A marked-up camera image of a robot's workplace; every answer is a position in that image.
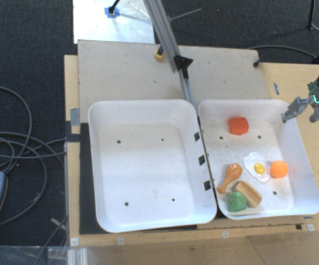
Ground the thin black rod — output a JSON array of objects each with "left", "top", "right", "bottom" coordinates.
[{"left": 197, "top": 114, "right": 218, "bottom": 212}]

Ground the orange chicken drumstick toy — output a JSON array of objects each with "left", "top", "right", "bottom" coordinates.
[{"left": 217, "top": 163, "right": 243, "bottom": 195}]

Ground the white plastic tray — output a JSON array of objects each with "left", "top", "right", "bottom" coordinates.
[
  {"left": 197, "top": 98, "right": 319, "bottom": 221},
  {"left": 88, "top": 99, "right": 218, "bottom": 234}
]

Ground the pale flat board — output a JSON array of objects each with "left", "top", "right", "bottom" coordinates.
[{"left": 77, "top": 39, "right": 271, "bottom": 124}]

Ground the orange ball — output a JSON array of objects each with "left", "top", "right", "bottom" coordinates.
[{"left": 269, "top": 160, "right": 289, "bottom": 179}]

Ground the tan hot dog bun toy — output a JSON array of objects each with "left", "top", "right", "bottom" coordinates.
[{"left": 233, "top": 181, "right": 263, "bottom": 209}]

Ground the white fried egg toy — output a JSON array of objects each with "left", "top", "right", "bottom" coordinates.
[{"left": 243, "top": 151, "right": 271, "bottom": 184}]

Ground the green toy pepper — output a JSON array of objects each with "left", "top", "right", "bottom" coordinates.
[{"left": 226, "top": 191, "right": 248, "bottom": 213}]

